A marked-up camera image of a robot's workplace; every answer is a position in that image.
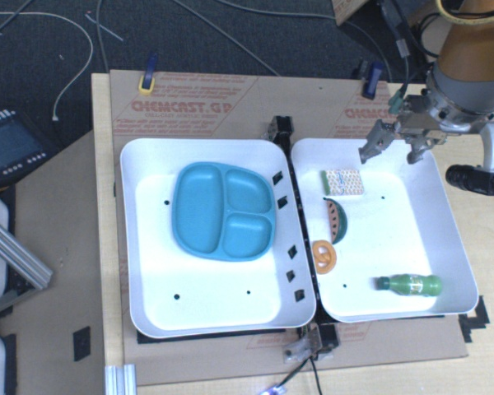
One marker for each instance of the black cylinder on white bracket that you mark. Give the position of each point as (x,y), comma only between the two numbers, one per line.
(477,171)

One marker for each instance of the white plastic tray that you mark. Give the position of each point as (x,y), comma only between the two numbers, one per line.
(214,303)
(395,237)

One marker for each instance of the green plastic bottle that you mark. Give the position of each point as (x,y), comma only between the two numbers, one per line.
(411,284)

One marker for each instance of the brown cardboard board red print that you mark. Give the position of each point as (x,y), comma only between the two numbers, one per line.
(296,97)

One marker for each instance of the orange pretzel toy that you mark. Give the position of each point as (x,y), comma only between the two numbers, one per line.
(324,256)

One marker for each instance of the watermelon slice toy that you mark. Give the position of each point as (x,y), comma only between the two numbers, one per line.
(336,219)

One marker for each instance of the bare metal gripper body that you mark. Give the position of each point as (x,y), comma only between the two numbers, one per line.
(426,115)

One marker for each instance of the thin black rod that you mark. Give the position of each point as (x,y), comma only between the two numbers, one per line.
(302,216)

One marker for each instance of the white patterned carton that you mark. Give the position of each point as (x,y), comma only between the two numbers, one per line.
(342,182)

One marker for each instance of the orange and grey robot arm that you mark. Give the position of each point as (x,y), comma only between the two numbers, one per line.
(473,43)

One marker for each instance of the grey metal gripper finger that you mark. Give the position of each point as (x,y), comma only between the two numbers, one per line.
(376,140)
(418,148)

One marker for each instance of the blue divided plate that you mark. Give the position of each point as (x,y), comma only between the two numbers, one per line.
(214,212)

